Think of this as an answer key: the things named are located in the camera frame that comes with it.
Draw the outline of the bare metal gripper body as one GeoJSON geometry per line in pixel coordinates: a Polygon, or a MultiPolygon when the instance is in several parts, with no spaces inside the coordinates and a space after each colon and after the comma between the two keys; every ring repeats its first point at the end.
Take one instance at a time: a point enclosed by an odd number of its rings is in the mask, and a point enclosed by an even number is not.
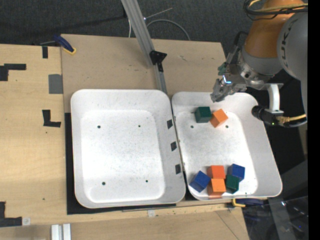
{"type": "Polygon", "coordinates": [[[243,65],[223,63],[219,67],[220,83],[234,84],[235,93],[244,92],[247,88],[262,90],[272,75],[258,73],[246,63],[243,65]]]}

